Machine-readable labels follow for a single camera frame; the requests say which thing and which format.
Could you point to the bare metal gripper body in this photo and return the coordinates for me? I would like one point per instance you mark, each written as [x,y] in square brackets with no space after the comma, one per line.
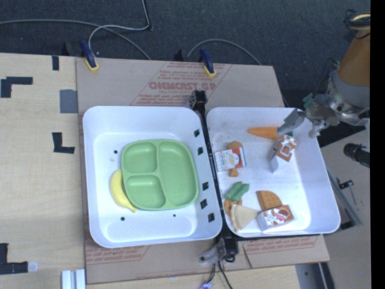
[323,114]

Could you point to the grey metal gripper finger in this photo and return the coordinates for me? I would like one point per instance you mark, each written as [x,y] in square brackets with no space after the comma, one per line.
[315,129]
[291,121]

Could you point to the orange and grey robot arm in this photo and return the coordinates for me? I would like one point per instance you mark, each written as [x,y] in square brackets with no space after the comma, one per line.
[356,59]

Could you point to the orange carrot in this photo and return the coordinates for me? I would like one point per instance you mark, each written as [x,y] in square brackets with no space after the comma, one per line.
[264,132]

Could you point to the white carton orange brick print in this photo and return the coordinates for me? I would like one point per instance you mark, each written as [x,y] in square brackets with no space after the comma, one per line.
[285,150]

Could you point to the orange gingerbread biscuit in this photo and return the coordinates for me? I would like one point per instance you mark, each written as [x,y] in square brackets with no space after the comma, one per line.
[234,145]

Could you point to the white plastic tray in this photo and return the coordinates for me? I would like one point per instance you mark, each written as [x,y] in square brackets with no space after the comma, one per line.
[150,224]
[309,191]

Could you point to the white red blue carton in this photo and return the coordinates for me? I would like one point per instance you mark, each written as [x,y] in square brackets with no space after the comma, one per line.
[230,159]

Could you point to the orange waffle biscuit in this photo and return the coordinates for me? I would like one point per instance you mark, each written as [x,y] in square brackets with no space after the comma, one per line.
[268,200]

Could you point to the green bean pods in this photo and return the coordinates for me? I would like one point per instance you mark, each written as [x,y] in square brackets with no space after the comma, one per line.
[237,190]

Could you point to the white carton brown animal print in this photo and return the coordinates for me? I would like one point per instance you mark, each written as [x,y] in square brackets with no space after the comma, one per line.
[275,218]

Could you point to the tan pizza slice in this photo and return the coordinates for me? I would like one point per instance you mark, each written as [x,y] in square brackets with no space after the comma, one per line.
[243,216]

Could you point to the orange round biscuit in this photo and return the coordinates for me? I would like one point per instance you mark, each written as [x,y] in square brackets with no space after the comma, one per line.
[227,206]

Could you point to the green divided plate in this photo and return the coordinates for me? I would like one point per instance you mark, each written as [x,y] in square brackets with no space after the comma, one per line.
[174,167]

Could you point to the brown cardboard board red print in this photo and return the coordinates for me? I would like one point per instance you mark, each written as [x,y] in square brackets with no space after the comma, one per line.
[126,83]

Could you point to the yellow banana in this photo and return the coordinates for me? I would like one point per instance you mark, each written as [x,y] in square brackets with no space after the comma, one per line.
[118,190]

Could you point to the black cylinder on white bracket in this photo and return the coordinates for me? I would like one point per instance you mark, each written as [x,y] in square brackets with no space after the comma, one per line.
[356,153]

